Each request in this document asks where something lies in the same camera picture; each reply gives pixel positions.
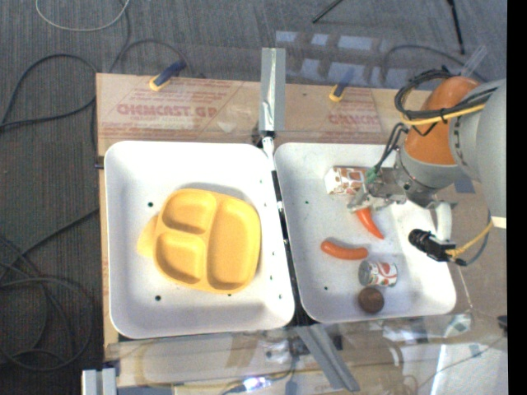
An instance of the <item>plastic sausage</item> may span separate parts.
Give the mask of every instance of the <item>plastic sausage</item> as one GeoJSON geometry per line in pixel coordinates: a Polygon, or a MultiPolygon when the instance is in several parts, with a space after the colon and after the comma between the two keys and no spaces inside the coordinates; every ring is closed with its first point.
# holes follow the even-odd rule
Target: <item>plastic sausage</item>
{"type": "Polygon", "coordinates": [[[328,240],[324,240],[320,248],[324,253],[339,259],[357,260],[368,256],[368,250],[364,247],[347,248],[328,240]]]}

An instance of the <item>brown ball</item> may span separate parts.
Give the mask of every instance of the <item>brown ball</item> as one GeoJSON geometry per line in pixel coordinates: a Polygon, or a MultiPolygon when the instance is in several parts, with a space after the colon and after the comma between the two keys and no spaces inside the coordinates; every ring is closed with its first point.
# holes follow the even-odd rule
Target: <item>brown ball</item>
{"type": "Polygon", "coordinates": [[[376,288],[367,286],[359,293],[359,305],[367,313],[377,313],[385,307],[385,297],[376,288]]]}

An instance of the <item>gray carpet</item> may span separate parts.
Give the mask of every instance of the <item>gray carpet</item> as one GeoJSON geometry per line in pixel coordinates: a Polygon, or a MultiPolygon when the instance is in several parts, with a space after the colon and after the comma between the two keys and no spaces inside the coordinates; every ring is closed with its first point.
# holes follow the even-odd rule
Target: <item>gray carpet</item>
{"type": "MultiPolygon", "coordinates": [[[[76,58],[53,57],[28,72],[9,106],[22,73],[33,63],[68,53],[108,72],[123,46],[138,40],[158,40],[184,53],[190,63],[184,76],[258,81],[261,48],[278,46],[287,49],[290,83],[333,84],[351,67],[353,86],[399,88],[430,68],[458,72],[482,45],[487,56],[478,65],[478,77],[506,76],[507,0],[455,0],[465,55],[459,53],[445,0],[345,0],[313,25],[312,17],[331,1],[131,0],[127,16],[115,25],[81,33],[45,23],[35,0],[0,0],[0,119],[5,115],[9,123],[64,114],[93,98],[93,71],[76,58]]],[[[40,8],[61,25],[90,28],[111,21],[120,4],[40,0],[40,8]]],[[[156,74],[174,57],[161,44],[138,44],[113,72],[156,74]]],[[[86,216],[27,253],[33,267],[14,263],[25,274],[46,277],[46,284],[34,280],[9,286],[26,277],[15,271],[0,282],[2,394],[80,393],[81,370],[103,362],[92,108],[56,121],[0,129],[0,262],[11,264],[16,248],[23,252],[86,216]],[[50,296],[62,306],[71,332],[50,296]],[[30,370],[72,358],[57,370],[30,370]]]]}

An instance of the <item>white tray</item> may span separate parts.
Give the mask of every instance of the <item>white tray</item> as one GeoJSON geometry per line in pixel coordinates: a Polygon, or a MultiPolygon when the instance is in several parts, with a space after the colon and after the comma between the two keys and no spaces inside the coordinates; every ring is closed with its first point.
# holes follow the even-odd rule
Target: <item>white tray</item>
{"type": "MultiPolygon", "coordinates": [[[[374,213],[375,223],[385,234],[380,240],[347,211],[345,197],[326,194],[324,176],[331,167],[370,167],[383,150],[384,146],[377,145],[309,143],[287,143],[277,149],[278,181],[301,303],[321,323],[446,314],[455,306],[456,293],[447,265],[430,259],[408,242],[414,228],[434,233],[428,210],[406,202],[374,213]],[[361,262],[323,253],[320,243],[328,237],[366,246],[368,259],[397,264],[397,284],[380,288],[385,307],[378,314],[367,314],[357,302],[363,288],[358,280],[361,262]]],[[[385,166],[392,164],[393,158],[385,162],[385,166]]]]}
{"type": "Polygon", "coordinates": [[[105,156],[110,318],[138,339],[280,328],[295,309],[277,199],[266,155],[245,144],[119,142],[105,156]],[[193,290],[165,279],[136,252],[142,228],[166,197],[204,188],[251,203],[262,248],[252,282],[233,295],[193,290]]]}

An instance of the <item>soda can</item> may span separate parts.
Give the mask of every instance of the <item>soda can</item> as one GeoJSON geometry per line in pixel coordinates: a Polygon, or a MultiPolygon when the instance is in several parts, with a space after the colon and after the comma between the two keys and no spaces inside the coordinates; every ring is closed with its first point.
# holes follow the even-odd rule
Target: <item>soda can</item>
{"type": "Polygon", "coordinates": [[[364,286],[394,286],[397,282],[397,265],[363,260],[359,266],[359,282],[364,286]]]}

